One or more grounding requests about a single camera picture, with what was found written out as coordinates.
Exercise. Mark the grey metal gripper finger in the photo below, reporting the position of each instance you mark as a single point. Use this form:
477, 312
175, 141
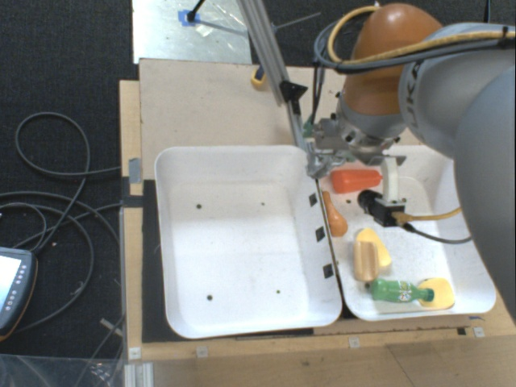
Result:
333, 161
314, 167

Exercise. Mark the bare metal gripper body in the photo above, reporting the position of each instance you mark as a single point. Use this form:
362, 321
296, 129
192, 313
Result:
342, 139

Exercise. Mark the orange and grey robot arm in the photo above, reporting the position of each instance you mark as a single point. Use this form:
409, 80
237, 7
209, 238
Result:
475, 107

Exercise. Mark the orange carrot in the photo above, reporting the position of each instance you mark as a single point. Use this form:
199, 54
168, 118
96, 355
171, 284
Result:
354, 180

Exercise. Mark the orange pear-shaped toy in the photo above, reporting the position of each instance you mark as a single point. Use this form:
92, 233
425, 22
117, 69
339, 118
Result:
337, 222

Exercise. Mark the yellow wedge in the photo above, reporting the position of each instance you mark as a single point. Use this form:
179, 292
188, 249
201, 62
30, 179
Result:
381, 252

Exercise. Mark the tan bread bun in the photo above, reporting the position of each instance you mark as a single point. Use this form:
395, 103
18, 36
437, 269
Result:
364, 262

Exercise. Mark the white plastic tray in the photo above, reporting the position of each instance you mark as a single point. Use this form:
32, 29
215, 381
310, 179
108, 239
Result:
419, 252
242, 248

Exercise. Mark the pale wood board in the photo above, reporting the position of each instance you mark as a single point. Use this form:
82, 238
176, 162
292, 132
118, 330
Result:
209, 107

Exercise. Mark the green plastic bottle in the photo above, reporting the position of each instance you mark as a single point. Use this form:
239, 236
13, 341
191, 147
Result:
393, 290

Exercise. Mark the yellow round slice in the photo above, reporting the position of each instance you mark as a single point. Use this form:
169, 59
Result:
441, 294

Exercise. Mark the black cylinder on white bracket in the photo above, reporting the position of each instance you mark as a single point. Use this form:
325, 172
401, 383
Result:
383, 210

